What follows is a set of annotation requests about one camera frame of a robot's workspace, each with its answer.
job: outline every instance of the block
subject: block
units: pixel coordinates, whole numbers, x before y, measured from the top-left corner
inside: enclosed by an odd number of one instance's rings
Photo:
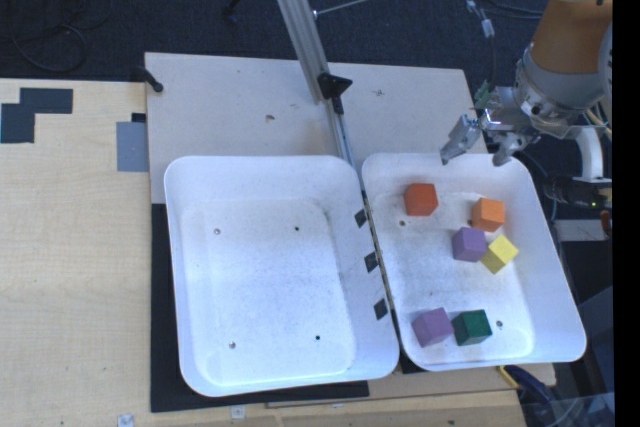
[[[504,224],[504,203],[497,199],[480,198],[471,207],[471,226],[494,232]]]
[[[453,334],[453,326],[444,308],[422,312],[411,323],[420,347],[433,345]]]
[[[432,183],[412,183],[404,192],[407,215],[428,216],[438,207],[436,187]]]
[[[480,261],[495,274],[513,260],[518,252],[519,249],[501,233],[487,246],[487,252]]]
[[[463,311],[454,317],[451,325],[458,345],[474,345],[493,334],[484,310]]]
[[[453,258],[466,262],[477,262],[487,252],[485,232],[478,228],[463,226],[451,238]]]

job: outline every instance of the wooden table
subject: wooden table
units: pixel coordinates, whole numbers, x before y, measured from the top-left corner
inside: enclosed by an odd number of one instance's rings
[[[148,87],[0,80],[2,104],[21,88],[73,90],[71,114],[35,115],[33,143],[0,144],[2,425],[526,425],[495,368],[394,373],[340,404],[151,413],[150,177],[118,171],[116,145]],[[527,369],[555,382],[551,364]]]

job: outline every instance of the tray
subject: tray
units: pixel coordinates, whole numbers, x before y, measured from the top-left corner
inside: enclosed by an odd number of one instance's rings
[[[188,156],[164,176],[180,369],[206,396],[384,377],[399,344],[355,170]]]
[[[516,159],[495,167],[489,154],[464,154],[443,166],[437,154],[375,154],[362,168],[373,224],[407,356],[425,370],[568,362],[586,348],[580,316],[528,170]],[[403,193],[433,183],[439,205],[406,215]],[[468,226],[481,196],[505,204],[504,234],[517,256],[496,274],[480,262],[453,259],[451,237]],[[449,318],[484,309],[492,335],[458,346],[454,336],[420,347],[411,322],[445,308]]]

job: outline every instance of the orange block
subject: orange block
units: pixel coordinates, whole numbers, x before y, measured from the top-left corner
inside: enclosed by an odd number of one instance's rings
[[[471,208],[471,226],[494,232],[504,224],[504,203],[497,199],[480,198]]]
[[[431,215],[438,206],[436,187],[432,183],[412,183],[404,191],[407,215]]]

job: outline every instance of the purple block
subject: purple block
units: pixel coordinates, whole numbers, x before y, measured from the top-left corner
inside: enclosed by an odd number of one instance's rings
[[[477,262],[487,252],[487,240],[483,230],[463,226],[451,239],[453,258]]]
[[[413,331],[418,337],[420,347],[441,342],[447,336],[453,334],[453,326],[444,311],[444,308],[436,308],[421,313],[411,323]]]

